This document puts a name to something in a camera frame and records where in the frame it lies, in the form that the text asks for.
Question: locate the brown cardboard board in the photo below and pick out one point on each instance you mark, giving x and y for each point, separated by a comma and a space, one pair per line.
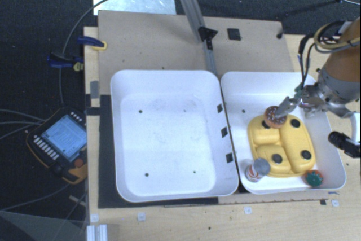
158, 42

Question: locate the black block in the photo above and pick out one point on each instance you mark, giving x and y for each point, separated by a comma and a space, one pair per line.
234, 34

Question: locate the brown iced doughnut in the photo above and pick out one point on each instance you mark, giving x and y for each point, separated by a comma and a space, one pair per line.
271, 118

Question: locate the red and white can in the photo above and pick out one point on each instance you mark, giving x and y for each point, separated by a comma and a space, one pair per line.
255, 172

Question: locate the yellow divided plate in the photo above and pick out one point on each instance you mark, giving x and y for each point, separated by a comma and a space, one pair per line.
294, 141

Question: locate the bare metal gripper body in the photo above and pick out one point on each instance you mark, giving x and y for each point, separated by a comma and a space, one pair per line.
314, 97

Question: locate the black cylinder on white bracket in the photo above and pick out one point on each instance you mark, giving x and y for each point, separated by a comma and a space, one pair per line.
342, 141

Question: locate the orange fruit with green top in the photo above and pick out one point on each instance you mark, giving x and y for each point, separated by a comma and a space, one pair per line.
313, 177

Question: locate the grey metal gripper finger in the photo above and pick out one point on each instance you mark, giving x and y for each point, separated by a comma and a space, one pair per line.
287, 106

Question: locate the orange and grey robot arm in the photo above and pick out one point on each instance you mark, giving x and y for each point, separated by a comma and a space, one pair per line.
339, 65

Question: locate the white plastic tray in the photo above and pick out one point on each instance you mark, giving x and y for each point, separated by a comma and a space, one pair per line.
169, 138
253, 93

